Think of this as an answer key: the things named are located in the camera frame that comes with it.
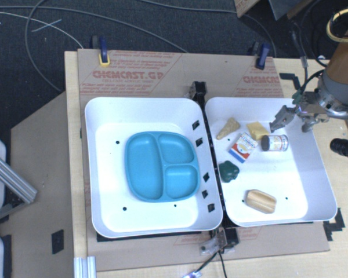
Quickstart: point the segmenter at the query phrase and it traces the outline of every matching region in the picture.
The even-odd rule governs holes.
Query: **black fabric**
[[[3,5],[30,5],[40,0],[0,0]],[[235,10],[233,0],[152,0],[187,8]],[[149,5],[134,0],[48,0],[43,6],[58,6],[97,13],[134,24],[163,36],[190,53],[245,55],[254,41],[269,39],[253,20],[235,14],[191,12]],[[335,44],[325,36],[324,26],[333,12],[348,6],[348,0],[323,0],[309,15],[304,33],[319,54],[330,58]],[[29,9],[0,9],[28,16]],[[258,20],[271,34],[277,57],[298,58],[289,31],[291,22],[283,17],[274,19],[268,0],[259,1],[247,15]],[[108,49],[180,52],[177,48],[149,34],[103,19],[38,9],[34,19],[47,23],[61,20],[55,26],[89,47],[92,35],[103,35]],[[40,109],[59,92],[49,86],[31,65],[24,45],[26,19],[0,14],[0,136]],[[78,45],[61,32],[31,22],[28,45],[40,71],[57,87],[64,90],[64,52],[77,50]]]

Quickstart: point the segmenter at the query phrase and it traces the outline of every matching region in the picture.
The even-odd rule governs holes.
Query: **wooden table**
[[[299,59],[274,59],[279,73],[294,73],[303,79],[303,69]],[[85,196],[82,168],[82,142],[80,139],[81,117],[78,88],[77,52],[65,53],[68,139],[70,148],[72,227],[74,257],[86,258],[88,245],[86,240]],[[315,61],[309,61],[309,71],[320,70]],[[281,80],[284,97],[294,93],[291,81]],[[313,90],[311,82],[307,90]],[[226,261],[228,277],[345,277],[348,278],[348,158],[339,156],[329,149],[333,138],[348,139],[348,124],[342,120],[331,119],[328,123],[314,126],[314,134],[332,188],[341,209],[346,227],[342,232],[333,233],[331,250],[325,253],[285,255],[279,257],[252,258]],[[98,272],[98,278],[141,277],[141,278],[180,278],[197,269],[200,264],[160,266],[111,272]],[[202,270],[203,277],[223,277],[219,261],[211,262]]]

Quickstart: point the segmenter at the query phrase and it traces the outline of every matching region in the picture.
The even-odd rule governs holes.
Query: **oval blue dish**
[[[200,186],[194,147],[177,133],[147,131],[131,136],[125,146],[125,173],[132,193],[147,202],[184,200]]]

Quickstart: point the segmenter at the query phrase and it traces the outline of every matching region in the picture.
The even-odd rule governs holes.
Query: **cylindrical can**
[[[289,146],[286,135],[264,135],[261,142],[264,151],[285,151]]]

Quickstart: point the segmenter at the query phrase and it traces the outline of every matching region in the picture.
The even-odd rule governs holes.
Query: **blue plate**
[[[147,131],[131,136],[125,146],[125,172],[132,193],[148,202],[184,200],[200,185],[194,147],[177,133]]]

